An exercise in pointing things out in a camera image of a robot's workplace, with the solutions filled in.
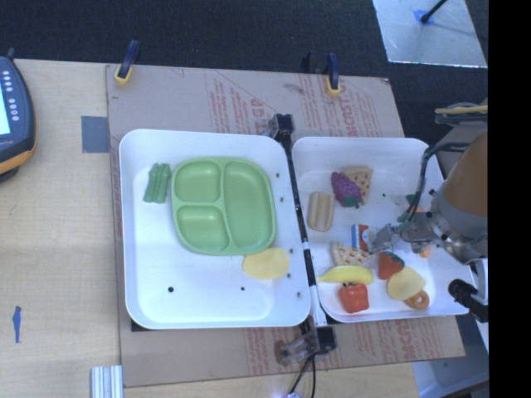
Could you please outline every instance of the table top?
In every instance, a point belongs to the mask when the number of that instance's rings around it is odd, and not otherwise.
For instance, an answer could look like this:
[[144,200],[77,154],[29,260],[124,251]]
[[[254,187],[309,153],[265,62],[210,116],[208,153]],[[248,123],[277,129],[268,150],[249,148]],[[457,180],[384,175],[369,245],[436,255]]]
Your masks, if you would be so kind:
[[[107,116],[105,64],[16,63],[32,94],[38,141],[34,156],[0,183],[0,389],[10,397],[87,397],[90,369],[120,364],[110,156],[84,153],[80,127],[83,116]],[[304,396],[311,377],[297,388]],[[282,397],[295,378],[135,387],[124,396]],[[317,372],[316,396],[390,393],[417,395],[410,363]]]

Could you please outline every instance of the silver metal base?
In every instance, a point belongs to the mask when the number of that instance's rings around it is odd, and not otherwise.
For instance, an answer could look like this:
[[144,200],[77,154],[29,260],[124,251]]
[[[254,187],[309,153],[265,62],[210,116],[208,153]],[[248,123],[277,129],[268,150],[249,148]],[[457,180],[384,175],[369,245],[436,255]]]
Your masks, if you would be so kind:
[[423,65],[486,68],[465,0],[447,0],[427,23],[420,17],[440,0],[373,0],[387,59]]

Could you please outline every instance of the dark carpet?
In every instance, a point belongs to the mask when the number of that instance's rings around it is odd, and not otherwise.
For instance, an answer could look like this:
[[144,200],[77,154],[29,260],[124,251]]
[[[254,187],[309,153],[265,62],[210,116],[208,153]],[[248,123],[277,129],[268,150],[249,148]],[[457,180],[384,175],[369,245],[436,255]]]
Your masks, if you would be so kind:
[[[465,0],[489,56],[489,0]],[[340,75],[387,77],[405,135],[436,143],[434,109],[488,96],[488,70],[387,60],[372,0],[0,0],[0,53],[15,58],[301,72],[309,51]]]

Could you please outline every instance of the cardboard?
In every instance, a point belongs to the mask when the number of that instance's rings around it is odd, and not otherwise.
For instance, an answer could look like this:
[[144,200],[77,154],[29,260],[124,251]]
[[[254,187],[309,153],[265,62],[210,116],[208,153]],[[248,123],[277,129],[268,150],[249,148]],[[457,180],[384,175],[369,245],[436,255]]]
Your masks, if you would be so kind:
[[[297,372],[275,345],[300,337],[293,328],[147,331],[124,302],[118,146],[133,129],[263,134],[274,114],[292,114],[294,139],[309,135],[403,137],[391,86],[383,78],[341,77],[333,97],[322,75],[135,66],[125,85],[106,66],[118,275],[119,333],[126,387]],[[337,347],[317,370],[462,357],[455,317],[332,325]]]

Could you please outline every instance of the white tray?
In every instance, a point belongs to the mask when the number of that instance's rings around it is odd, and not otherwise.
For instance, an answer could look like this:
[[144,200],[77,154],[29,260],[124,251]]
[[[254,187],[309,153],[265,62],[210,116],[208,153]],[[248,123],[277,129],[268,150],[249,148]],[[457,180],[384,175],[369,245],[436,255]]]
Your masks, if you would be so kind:
[[[185,248],[164,204],[144,202],[149,170],[173,170],[192,158],[244,158],[270,179],[276,235],[271,246],[290,252],[288,274],[256,280],[243,255],[200,255]],[[256,135],[139,129],[119,146],[124,235],[125,302],[131,318],[150,329],[285,327],[303,322],[310,297],[284,149]]]
[[[329,231],[318,232],[306,227],[316,276],[334,266],[329,250],[331,240],[351,244],[352,224],[377,228],[388,222],[397,224],[397,218],[408,206],[406,195],[417,189],[421,157],[426,147],[425,143],[413,138],[306,137],[295,142],[293,159],[304,217],[312,192],[333,195],[332,172],[358,164],[373,169],[371,190],[364,206],[345,208],[334,200],[334,220]],[[426,188],[420,204],[424,211],[430,207],[428,192],[437,189],[442,181],[441,170],[433,157],[428,163]],[[346,313],[337,297],[341,284],[318,283],[319,301],[324,311],[344,323],[456,315],[468,311],[454,302],[447,290],[453,279],[474,283],[468,267],[435,246],[431,247],[427,258],[414,254],[411,246],[403,241],[399,241],[393,251],[426,280],[424,290],[431,300],[427,309],[415,310],[389,298],[385,290],[386,281],[378,279],[377,261],[372,258],[366,265],[374,277],[374,282],[368,286],[369,309],[355,314]]]

